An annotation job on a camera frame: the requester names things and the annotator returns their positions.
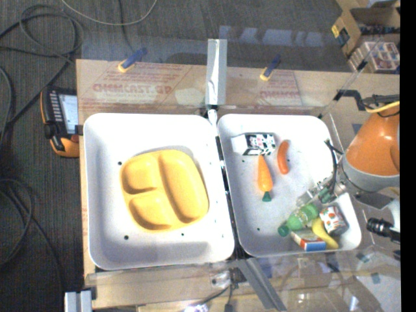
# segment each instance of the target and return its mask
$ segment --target yellow divided plate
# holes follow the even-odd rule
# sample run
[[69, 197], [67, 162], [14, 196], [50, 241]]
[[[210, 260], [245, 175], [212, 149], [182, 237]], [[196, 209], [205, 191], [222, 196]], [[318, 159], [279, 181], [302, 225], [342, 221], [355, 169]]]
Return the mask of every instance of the yellow divided plate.
[[189, 155], [179, 150], [130, 158], [121, 167], [120, 183], [130, 214], [146, 230], [182, 228], [208, 212], [201, 175]]

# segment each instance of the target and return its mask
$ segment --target device screen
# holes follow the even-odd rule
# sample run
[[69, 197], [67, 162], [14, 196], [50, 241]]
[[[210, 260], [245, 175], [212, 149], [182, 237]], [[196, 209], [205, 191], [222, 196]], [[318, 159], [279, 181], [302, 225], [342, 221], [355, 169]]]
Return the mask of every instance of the device screen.
[[77, 96], [59, 94], [60, 106], [64, 111], [64, 121], [68, 134], [75, 134], [75, 125], [78, 124]]

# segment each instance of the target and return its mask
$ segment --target blue clamp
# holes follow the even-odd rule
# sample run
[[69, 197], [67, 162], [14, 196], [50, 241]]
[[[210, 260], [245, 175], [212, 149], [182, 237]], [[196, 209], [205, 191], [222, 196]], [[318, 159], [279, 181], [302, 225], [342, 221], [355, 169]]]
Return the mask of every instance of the blue clamp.
[[260, 74], [260, 79], [262, 79], [263, 81], [268, 81], [272, 77], [273, 69], [276, 68], [279, 63], [280, 55], [277, 54], [274, 57], [273, 61], [265, 69], [263, 69], [263, 71]]
[[143, 56], [146, 54], [148, 54], [148, 50], [145, 47], [143, 47], [142, 49], [138, 49], [130, 57], [121, 61], [121, 63], [117, 65], [118, 70], [121, 71], [122, 73], [125, 73], [126, 71], [133, 68], [136, 61], [141, 61]]

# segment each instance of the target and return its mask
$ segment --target multimeter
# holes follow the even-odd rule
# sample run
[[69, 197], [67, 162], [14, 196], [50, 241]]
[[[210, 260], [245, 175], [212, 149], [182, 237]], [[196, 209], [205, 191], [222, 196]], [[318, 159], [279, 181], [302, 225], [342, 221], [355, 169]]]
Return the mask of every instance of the multimeter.
[[47, 86], [40, 92], [40, 112], [45, 137], [63, 157], [79, 157], [77, 93], [73, 89]]

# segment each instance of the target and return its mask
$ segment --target soda can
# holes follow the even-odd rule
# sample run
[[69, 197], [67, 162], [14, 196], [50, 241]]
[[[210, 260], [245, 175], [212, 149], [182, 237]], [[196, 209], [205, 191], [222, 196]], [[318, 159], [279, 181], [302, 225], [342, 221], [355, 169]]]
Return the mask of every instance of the soda can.
[[326, 232], [331, 236], [342, 235], [348, 230], [348, 224], [336, 205], [331, 205], [321, 210], [319, 217], [324, 221]]

